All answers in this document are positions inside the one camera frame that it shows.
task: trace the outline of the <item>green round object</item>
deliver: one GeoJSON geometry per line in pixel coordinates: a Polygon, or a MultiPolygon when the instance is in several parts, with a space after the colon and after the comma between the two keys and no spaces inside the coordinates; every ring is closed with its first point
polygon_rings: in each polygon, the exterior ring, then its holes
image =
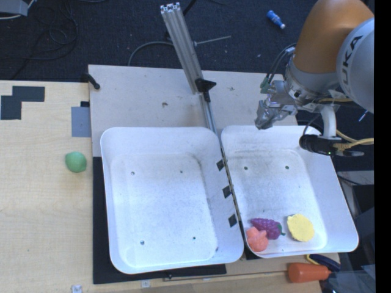
{"type": "Polygon", "coordinates": [[[87,159],[80,152],[71,152],[65,155],[65,163],[68,169],[74,173],[83,172],[87,167],[87,159]]]}

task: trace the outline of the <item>white plastic container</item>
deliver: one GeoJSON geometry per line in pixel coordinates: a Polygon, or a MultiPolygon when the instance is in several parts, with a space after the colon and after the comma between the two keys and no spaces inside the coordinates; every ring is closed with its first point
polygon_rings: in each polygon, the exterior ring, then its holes
{"type": "Polygon", "coordinates": [[[113,265],[134,274],[225,264],[244,242],[217,136],[207,128],[110,128],[101,137],[113,265]]]}
{"type": "MultiPolygon", "coordinates": [[[[286,235],[270,240],[262,258],[350,252],[358,235],[331,158],[303,150],[303,126],[228,126],[221,135],[244,231],[250,219],[280,222],[286,235]],[[287,217],[300,213],[313,224],[308,242],[294,240],[287,217]]],[[[309,127],[307,134],[320,133],[309,127]]]]}

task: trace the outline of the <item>orange bottle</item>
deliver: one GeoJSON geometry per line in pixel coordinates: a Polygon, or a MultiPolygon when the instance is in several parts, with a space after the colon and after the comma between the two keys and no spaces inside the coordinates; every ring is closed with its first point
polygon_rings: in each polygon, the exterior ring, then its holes
{"type": "Polygon", "coordinates": [[[289,279],[294,283],[326,280],[331,271],[324,265],[293,262],[288,267],[289,279]]]}

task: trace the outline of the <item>wooden table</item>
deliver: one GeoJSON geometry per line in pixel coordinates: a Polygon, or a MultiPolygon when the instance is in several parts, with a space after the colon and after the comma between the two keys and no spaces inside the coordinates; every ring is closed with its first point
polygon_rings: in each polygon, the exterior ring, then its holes
{"type": "Polygon", "coordinates": [[[71,133],[71,108],[89,101],[89,84],[0,81],[0,95],[13,86],[45,87],[45,101],[22,102],[21,120],[0,120],[0,291],[321,292],[317,281],[289,282],[288,264],[303,256],[243,258],[208,278],[93,284],[92,142],[71,133]],[[86,171],[67,169],[71,151],[84,153],[86,171]]]}

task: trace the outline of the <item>blue bottle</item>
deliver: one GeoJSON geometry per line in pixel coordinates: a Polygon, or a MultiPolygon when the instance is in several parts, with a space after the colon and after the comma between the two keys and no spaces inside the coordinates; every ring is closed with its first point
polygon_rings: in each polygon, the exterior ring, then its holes
{"type": "Polygon", "coordinates": [[[279,26],[281,29],[284,29],[284,28],[285,28],[285,24],[283,24],[283,23],[281,22],[280,17],[279,17],[277,14],[275,14],[272,10],[270,10],[270,11],[266,14],[266,16],[267,16],[274,24],[276,24],[277,26],[279,26]]]}

